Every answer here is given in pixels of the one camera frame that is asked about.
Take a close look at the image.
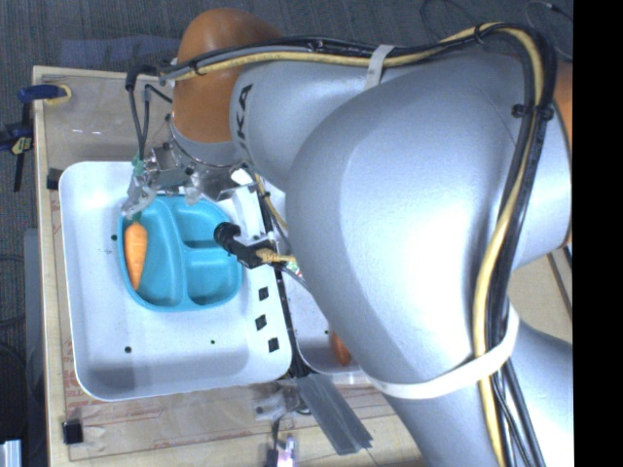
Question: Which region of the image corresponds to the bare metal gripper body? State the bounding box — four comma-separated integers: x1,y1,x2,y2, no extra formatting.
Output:
138,143,255,203

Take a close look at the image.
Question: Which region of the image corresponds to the orange carrot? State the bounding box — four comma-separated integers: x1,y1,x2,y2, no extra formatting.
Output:
123,211,149,292

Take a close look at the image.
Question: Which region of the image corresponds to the blue divided plate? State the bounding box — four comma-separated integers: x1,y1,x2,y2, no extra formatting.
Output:
118,193,244,313

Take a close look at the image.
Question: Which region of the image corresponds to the thin black rod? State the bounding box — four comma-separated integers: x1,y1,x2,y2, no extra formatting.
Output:
256,185,309,378

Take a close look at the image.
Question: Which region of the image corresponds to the black cylinder on white bracket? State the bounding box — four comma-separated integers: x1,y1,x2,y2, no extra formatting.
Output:
212,167,279,270

